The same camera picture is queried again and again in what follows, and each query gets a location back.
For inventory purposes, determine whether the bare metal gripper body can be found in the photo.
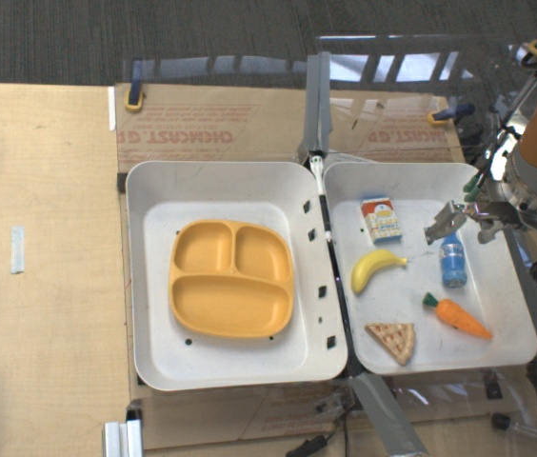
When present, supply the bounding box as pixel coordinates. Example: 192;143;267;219
462;178;537;238

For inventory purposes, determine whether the white plastic tray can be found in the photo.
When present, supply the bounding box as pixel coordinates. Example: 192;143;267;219
322;161;537;377
125;160;349;392

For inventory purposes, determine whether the tan pizza slice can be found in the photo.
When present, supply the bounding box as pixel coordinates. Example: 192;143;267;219
364;321;417;367

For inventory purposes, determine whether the brown cardboard board red print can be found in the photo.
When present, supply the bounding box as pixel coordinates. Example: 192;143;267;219
114;82;537;451

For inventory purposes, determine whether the yellow banana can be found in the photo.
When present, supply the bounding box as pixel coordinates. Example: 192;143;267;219
349;248;409;296

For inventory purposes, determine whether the orange carrot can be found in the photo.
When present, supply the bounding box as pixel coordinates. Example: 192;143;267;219
421;291;494;341

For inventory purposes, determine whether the orange and white carton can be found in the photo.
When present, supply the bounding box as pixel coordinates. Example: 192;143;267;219
359;196;405;246

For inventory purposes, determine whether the orange divided plate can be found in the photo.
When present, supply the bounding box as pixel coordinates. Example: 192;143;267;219
168;218;296;340

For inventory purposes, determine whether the blue plastic bottle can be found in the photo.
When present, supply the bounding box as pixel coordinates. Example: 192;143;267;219
439;231;469;289

